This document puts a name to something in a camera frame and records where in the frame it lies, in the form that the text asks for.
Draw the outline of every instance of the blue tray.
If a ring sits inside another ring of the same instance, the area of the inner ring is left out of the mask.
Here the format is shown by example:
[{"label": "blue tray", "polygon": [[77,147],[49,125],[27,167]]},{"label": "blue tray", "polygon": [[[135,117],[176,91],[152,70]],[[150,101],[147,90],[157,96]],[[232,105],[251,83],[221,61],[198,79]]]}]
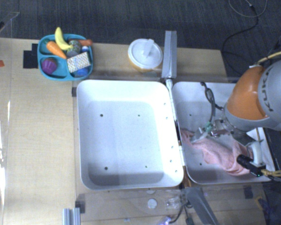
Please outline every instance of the blue tray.
[{"label": "blue tray", "polygon": [[[69,39],[86,39],[83,36],[80,35],[75,35],[75,34],[64,34],[63,35],[64,40],[67,41]],[[38,61],[38,67],[41,73],[43,74],[44,77],[55,80],[55,81],[75,81],[75,80],[82,80],[87,78],[91,72],[93,71],[93,52],[91,47],[89,46],[89,58],[90,58],[90,66],[87,67],[88,69],[88,74],[86,76],[82,77],[74,77],[74,74],[71,74],[68,67],[67,67],[67,60],[60,58],[59,56],[53,55],[48,51],[46,48],[46,41],[52,40],[55,41],[55,35],[48,35],[43,37],[37,46],[37,61]],[[47,58],[53,58],[57,62],[57,69],[51,74],[48,75],[42,70],[42,62],[47,59]]]}]

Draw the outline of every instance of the pink cloth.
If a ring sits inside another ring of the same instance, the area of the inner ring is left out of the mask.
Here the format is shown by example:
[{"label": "pink cloth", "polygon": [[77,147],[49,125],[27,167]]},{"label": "pink cloth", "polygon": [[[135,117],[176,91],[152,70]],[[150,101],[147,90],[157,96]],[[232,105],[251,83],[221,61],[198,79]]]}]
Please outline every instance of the pink cloth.
[{"label": "pink cloth", "polygon": [[203,138],[194,143],[190,142],[193,133],[187,130],[181,130],[182,142],[188,144],[192,148],[201,149],[203,151],[204,161],[208,164],[218,164],[224,171],[232,176],[240,176],[249,173],[248,169],[243,168],[237,163],[238,155],[247,156],[245,147],[234,141],[232,150],[218,144],[214,140]]}]

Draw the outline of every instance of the banana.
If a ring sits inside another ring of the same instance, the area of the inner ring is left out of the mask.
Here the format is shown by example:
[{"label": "banana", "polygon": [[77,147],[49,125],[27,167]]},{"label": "banana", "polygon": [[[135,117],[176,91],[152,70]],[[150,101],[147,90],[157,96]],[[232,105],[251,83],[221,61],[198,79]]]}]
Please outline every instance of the banana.
[{"label": "banana", "polygon": [[55,42],[57,45],[62,49],[62,50],[68,50],[70,48],[73,48],[73,45],[69,45],[68,43],[65,42],[61,28],[58,27],[55,30]]}]

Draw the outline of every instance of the carrot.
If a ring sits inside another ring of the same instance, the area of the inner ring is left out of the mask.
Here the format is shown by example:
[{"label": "carrot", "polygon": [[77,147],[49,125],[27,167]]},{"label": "carrot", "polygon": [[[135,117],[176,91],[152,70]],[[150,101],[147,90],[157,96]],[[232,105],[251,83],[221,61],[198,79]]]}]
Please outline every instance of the carrot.
[{"label": "carrot", "polygon": [[52,52],[52,54],[59,56],[63,59],[67,59],[67,56],[64,54],[64,52],[60,49],[60,47],[53,41],[49,41],[46,44],[46,48]]},{"label": "carrot", "polygon": [[92,46],[93,45],[93,41],[91,39],[69,39],[69,42],[72,40],[76,40],[78,42],[80,42],[81,46]]}]

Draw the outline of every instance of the white container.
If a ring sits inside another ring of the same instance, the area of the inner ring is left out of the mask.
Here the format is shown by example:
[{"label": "white container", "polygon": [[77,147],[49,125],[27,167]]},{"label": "white container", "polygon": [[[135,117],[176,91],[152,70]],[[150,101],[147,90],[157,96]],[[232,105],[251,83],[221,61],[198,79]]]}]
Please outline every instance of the white container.
[{"label": "white container", "polygon": [[152,39],[137,39],[128,48],[131,65],[140,72],[152,71],[163,61],[161,48]]},{"label": "white container", "polygon": [[[207,85],[218,105],[224,105],[234,87]],[[180,128],[196,130],[208,121],[211,108],[199,82],[176,83],[173,99]],[[77,88],[77,104],[81,180],[89,189],[174,187],[183,179],[184,160],[189,177],[199,184],[269,180],[230,176],[220,166],[204,163],[201,150],[185,144],[181,157],[169,91],[159,82],[85,80]],[[266,139],[262,146],[268,149]]]}]

